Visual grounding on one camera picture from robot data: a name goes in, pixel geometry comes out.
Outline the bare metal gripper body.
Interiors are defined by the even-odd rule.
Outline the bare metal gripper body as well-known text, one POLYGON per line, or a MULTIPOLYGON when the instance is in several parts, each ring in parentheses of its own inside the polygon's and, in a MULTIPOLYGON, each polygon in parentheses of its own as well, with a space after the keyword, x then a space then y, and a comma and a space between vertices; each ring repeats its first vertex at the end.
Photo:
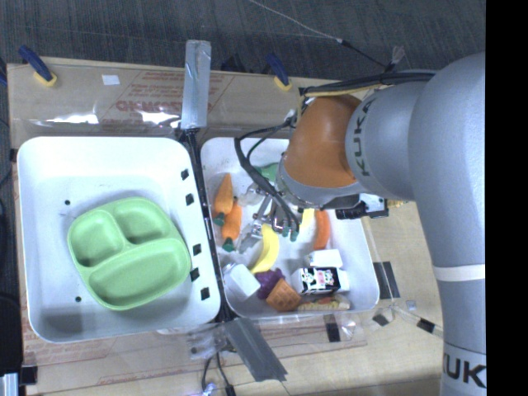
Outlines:
POLYGON ((255 193, 259 207, 253 215, 254 230, 261 230, 264 224, 270 225, 272 230, 298 229, 298 219, 283 200, 277 201, 259 186, 255 193))

